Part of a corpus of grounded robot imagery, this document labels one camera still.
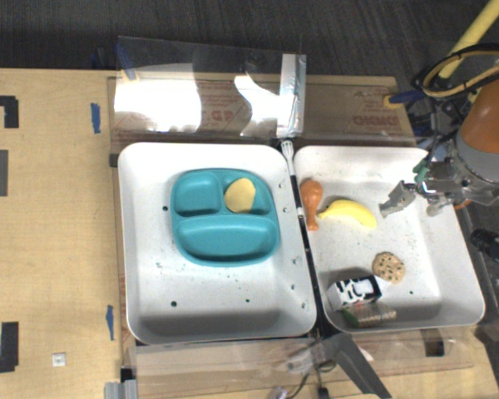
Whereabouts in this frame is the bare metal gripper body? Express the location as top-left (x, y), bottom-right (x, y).
top-left (415, 159), bottom-right (499, 208)

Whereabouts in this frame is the white plastic tray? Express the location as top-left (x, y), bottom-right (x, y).
top-left (293, 144), bottom-right (487, 335)
top-left (116, 140), bottom-right (319, 346)

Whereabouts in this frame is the yellow banana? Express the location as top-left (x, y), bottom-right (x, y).
top-left (316, 198), bottom-right (378, 230)

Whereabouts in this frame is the beige chocolate chip cookie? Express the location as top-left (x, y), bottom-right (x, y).
top-left (371, 250), bottom-right (407, 285)

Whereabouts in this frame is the orange chicken drumstick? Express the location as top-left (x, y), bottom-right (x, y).
top-left (299, 178), bottom-right (324, 232)

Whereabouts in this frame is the black and white carton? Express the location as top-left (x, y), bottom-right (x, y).
top-left (325, 274), bottom-right (390, 312)

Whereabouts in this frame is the yellow round biscuit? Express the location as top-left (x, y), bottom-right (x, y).
top-left (223, 176), bottom-right (258, 214)

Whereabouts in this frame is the blue divided plate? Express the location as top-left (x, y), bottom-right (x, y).
top-left (169, 168), bottom-right (281, 268)

